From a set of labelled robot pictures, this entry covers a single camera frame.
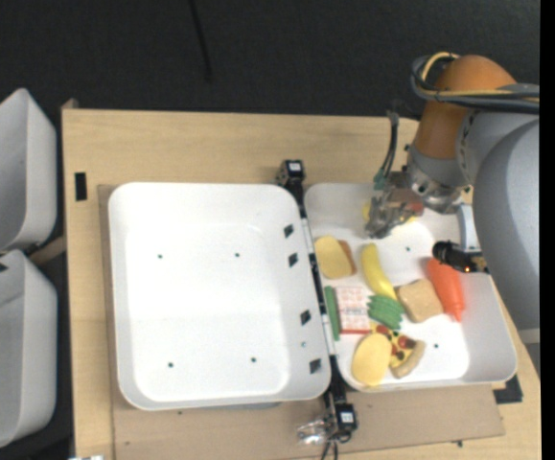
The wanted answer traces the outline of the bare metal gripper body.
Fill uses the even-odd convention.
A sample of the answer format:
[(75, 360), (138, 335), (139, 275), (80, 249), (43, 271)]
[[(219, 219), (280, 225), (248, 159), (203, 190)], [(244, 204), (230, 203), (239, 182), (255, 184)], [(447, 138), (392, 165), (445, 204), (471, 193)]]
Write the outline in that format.
[(373, 222), (405, 222), (420, 217), (426, 209), (452, 213), (462, 201), (461, 186), (448, 186), (421, 171), (387, 171), (374, 176), (370, 200)]

